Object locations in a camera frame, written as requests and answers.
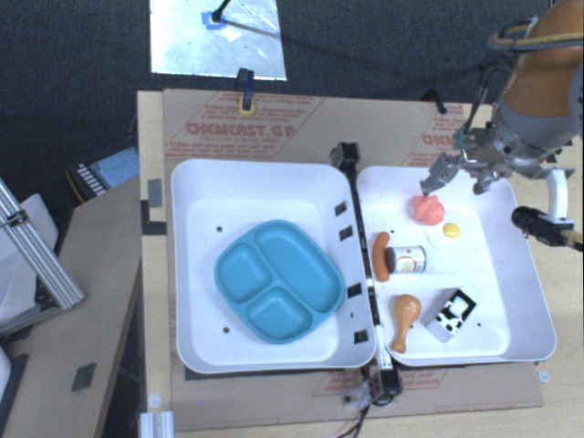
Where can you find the black and white milk carton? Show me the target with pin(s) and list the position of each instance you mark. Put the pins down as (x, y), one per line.
(449, 317)

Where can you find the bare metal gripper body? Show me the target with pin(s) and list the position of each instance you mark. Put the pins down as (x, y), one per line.
(495, 158)

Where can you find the white fried egg toy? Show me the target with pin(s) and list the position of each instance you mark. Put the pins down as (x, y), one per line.
(451, 230)

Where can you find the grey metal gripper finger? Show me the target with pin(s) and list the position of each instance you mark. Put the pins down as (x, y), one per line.
(482, 183)
(438, 174)

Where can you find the brown toy chicken drumstick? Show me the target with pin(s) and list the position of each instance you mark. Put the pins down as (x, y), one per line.
(404, 317)

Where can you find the blue divided plate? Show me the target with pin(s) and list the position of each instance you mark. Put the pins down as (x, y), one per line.
(279, 281)

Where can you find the small white can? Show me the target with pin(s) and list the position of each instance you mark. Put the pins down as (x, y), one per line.
(408, 259)

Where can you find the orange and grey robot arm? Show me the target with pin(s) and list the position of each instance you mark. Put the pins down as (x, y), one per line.
(543, 85)

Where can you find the white plastic tray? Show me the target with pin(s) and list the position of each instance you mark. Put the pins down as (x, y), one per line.
(228, 190)
(502, 290)

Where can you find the orange toy sausage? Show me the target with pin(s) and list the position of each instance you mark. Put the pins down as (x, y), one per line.
(380, 256)

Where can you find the pink toy shrimp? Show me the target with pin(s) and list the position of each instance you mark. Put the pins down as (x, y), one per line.
(428, 209)

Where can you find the thin black and white rod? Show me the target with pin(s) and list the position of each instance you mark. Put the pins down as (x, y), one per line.
(365, 253)

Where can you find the brown cardboard board red print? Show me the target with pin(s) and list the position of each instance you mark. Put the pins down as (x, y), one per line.
(292, 126)

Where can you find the black cylinder on white bracket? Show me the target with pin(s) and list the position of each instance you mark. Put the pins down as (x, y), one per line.
(545, 219)

